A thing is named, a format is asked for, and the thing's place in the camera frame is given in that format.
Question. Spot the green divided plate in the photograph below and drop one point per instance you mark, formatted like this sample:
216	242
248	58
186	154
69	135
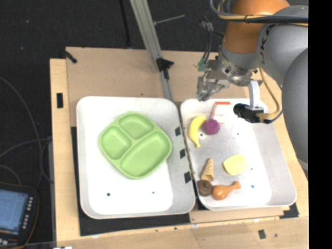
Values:
135	145

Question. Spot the yellow banana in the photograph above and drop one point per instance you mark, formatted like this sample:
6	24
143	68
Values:
194	131

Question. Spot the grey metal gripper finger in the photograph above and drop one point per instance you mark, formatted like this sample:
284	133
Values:
201	88
215	88

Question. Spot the brown doughnut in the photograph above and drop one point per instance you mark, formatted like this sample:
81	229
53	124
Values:
204	187

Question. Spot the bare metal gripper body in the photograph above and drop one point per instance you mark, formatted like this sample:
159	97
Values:
220	71

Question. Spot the brown chicken drumstick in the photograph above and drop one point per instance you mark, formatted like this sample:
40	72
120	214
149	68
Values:
221	192

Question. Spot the white and orange carton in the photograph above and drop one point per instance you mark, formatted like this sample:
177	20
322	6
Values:
220	111

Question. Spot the black cylinder on white bracket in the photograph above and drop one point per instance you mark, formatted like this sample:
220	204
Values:
249	111

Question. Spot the pale wood board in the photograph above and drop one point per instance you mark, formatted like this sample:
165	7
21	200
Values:
114	71

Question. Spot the white plastic tray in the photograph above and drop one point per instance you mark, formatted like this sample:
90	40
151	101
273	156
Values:
129	196
259	149

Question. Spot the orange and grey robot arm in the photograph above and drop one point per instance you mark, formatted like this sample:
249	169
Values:
280	50

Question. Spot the yellow cheese slice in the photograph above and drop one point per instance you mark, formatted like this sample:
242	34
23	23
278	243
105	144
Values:
235	165

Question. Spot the purple grapes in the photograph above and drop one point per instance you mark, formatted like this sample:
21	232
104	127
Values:
212	126

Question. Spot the tan ice cream cone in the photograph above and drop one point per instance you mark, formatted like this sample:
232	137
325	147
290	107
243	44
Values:
208	170

